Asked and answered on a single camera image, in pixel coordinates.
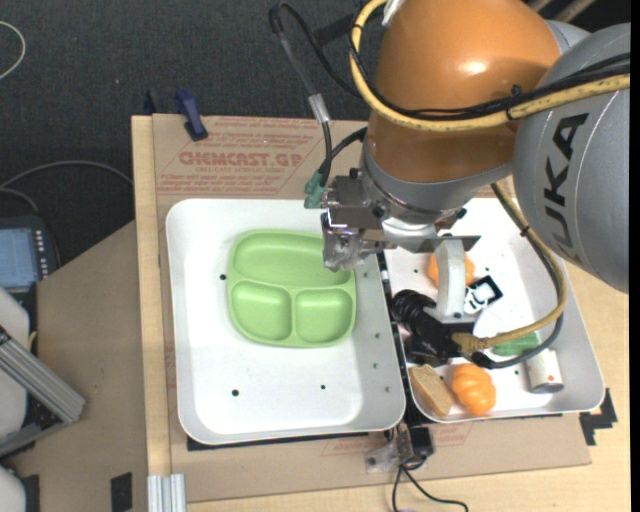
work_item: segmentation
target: dark floor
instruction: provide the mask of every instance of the dark floor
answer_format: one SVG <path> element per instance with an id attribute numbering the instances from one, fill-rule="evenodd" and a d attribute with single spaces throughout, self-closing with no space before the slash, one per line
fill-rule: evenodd
<path id="1" fill-rule="evenodd" d="M 149 88 L 166 111 L 175 111 L 175 90 L 187 88 L 203 114 L 311 117 L 302 86 L 269 28 L 267 12 L 274 3 L 2 0 L 0 20 L 22 31 L 27 53 L 16 71 L 0 80 L 0 184 L 60 160 L 97 161 L 130 176 L 130 118 L 143 114 Z M 317 29 L 351 13 L 359 2 L 291 3 Z M 551 18 L 567 3 L 551 2 L 542 14 Z M 631 0 L 600 0 L 572 23 L 595 31 L 630 19 Z M 377 35 L 374 29 L 372 38 Z M 297 34 L 295 40 L 302 42 Z M 17 36 L 0 26 L 0 74 L 19 52 Z M 328 52 L 347 76 L 344 39 L 331 43 Z M 332 116 L 365 119 L 362 102 L 343 93 L 308 55 Z M 39 205 L 63 263 L 134 215 L 130 186 L 99 169 L 58 168 L 14 188 Z M 0 216 L 29 211 L 0 194 Z"/>

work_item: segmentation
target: wooden block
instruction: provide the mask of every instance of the wooden block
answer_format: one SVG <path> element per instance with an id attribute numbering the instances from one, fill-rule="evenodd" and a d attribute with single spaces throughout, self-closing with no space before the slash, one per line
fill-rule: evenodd
<path id="1" fill-rule="evenodd" d="M 425 364 L 409 368 L 409 378 L 413 389 L 435 414 L 441 418 L 449 414 L 451 406 L 456 403 L 455 396 L 431 366 Z"/>

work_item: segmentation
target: white tray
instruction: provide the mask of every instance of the white tray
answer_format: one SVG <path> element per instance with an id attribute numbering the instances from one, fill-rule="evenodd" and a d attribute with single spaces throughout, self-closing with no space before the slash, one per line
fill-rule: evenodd
<path id="1" fill-rule="evenodd" d="M 542 318 L 556 303 L 553 284 L 542 263 L 529 243 L 520 236 L 497 199 L 472 199 L 466 206 L 467 214 L 456 222 L 454 235 L 480 235 L 480 240 L 469 251 L 474 262 L 475 277 L 490 274 L 504 293 L 482 310 L 474 328 L 478 336 L 493 336 Z M 412 289 L 436 299 L 437 288 L 427 277 L 430 255 L 410 254 L 402 250 L 386 251 L 389 280 L 393 294 Z M 452 423 L 491 418 L 537 416 L 566 412 L 588 411 L 597 408 L 604 398 L 604 383 L 598 362 L 589 341 L 580 311 L 571 291 L 564 312 L 562 330 L 553 342 L 564 381 L 564 389 L 556 393 L 529 392 L 529 381 L 523 363 L 511 368 L 491 370 L 497 389 L 496 406 L 487 414 L 473 416 L 460 405 L 454 405 L 444 418 L 436 415 L 428 404 L 414 394 L 420 411 L 429 419 Z M 539 334 L 546 338 L 553 326 Z M 491 355 L 495 360 L 499 356 Z M 462 358 L 450 365 L 436 368 L 447 384 L 451 382 L 453 366 L 467 362 Z"/>
<path id="2" fill-rule="evenodd" d="M 284 348 L 233 326 L 225 281 L 235 239 L 252 229 L 321 234 L 320 210 L 286 200 L 187 199 L 167 216 L 178 414 L 203 444 L 386 430 L 405 408 L 375 258 L 356 271 L 351 335 L 331 347 Z"/>

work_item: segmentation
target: yellow cable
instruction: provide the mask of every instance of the yellow cable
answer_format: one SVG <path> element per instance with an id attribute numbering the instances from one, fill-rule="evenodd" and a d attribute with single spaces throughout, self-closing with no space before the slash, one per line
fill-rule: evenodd
<path id="1" fill-rule="evenodd" d="M 518 221 L 522 226 L 527 226 L 528 223 L 524 218 L 524 216 L 522 215 L 522 212 L 511 200 L 511 198 L 509 197 L 507 192 L 504 190 L 504 188 L 499 183 L 494 183 L 492 185 L 492 188 L 496 196 L 498 197 L 498 200 L 502 204 L 502 206 L 505 209 L 509 210 L 509 212 L 514 217 L 516 217 L 516 219 L 518 219 Z M 474 336 L 473 334 L 469 334 L 469 333 L 453 334 L 452 339 L 458 345 L 460 345 L 462 352 L 468 353 L 468 352 L 475 352 L 477 350 L 484 350 L 487 348 L 491 348 L 499 343 L 504 343 L 505 341 L 521 338 L 526 334 L 530 334 L 539 329 L 542 329 L 545 325 L 548 325 L 551 322 L 556 321 L 564 311 L 564 307 L 567 303 L 567 283 L 564 279 L 564 274 L 562 272 L 562 269 L 560 268 L 560 265 L 558 265 L 557 260 L 551 254 L 549 249 L 546 248 L 546 246 L 538 238 L 538 235 L 536 235 L 531 229 L 527 231 L 527 237 L 531 241 L 531 243 L 535 245 L 539 251 L 542 252 L 545 259 L 549 262 L 553 273 L 555 274 L 555 277 L 558 283 L 558 290 L 557 290 L 558 302 L 556 307 L 544 318 L 541 318 L 540 320 L 533 322 L 530 325 L 520 327 L 518 329 L 514 329 L 513 331 L 509 331 L 506 333 L 498 334 L 493 337 L 478 338 L 477 336 Z"/>
<path id="2" fill-rule="evenodd" d="M 387 0 L 371 0 L 366 4 L 358 16 L 356 17 L 354 27 L 351 31 L 351 41 L 353 47 L 357 52 L 360 51 L 360 40 L 362 38 L 362 30 L 367 20 L 375 9 L 385 4 Z M 536 114 L 543 110 L 548 110 L 565 103 L 571 103 L 573 101 L 589 98 L 599 94 L 605 94 L 614 92 L 620 89 L 630 87 L 631 75 L 624 73 L 620 75 L 614 75 L 603 80 L 596 80 L 588 82 L 575 87 L 567 88 L 563 91 L 547 94 L 540 98 L 536 98 L 526 103 L 522 103 L 509 111 L 495 112 L 487 114 L 485 116 L 477 117 L 474 119 L 465 120 L 426 120 L 415 119 L 413 117 L 404 115 L 388 107 L 382 103 L 371 91 L 366 79 L 362 75 L 356 59 L 353 55 L 349 55 L 351 74 L 353 80 L 362 95 L 365 102 L 381 117 L 391 121 L 392 123 L 404 126 L 405 128 L 411 128 L 414 130 L 432 131 L 432 132 L 452 132 L 452 131 L 464 131 L 475 130 L 478 128 L 490 128 L 506 124 L 510 121 L 522 119 L 524 117 Z"/>

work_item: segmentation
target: table surface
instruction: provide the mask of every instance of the table surface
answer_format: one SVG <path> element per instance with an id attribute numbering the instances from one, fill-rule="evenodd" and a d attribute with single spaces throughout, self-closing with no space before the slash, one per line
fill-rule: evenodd
<path id="1" fill-rule="evenodd" d="M 132 118 L 132 140 L 148 468 L 150 475 L 169 475 L 172 473 L 171 451 L 151 117 Z M 589 447 L 590 465 L 431 480 L 424 483 L 429 493 L 463 501 L 474 512 L 631 510 L 629 297 L 580 269 L 568 266 L 567 270 L 618 421 L 611 429 L 596 431 L 597 444 Z M 189 511 L 385 511 L 392 509 L 391 488 L 391 485 L 366 486 L 213 501 L 189 504 Z M 400 483 L 397 499 L 399 509 L 462 510 L 460 507 L 429 502 L 405 479 Z"/>

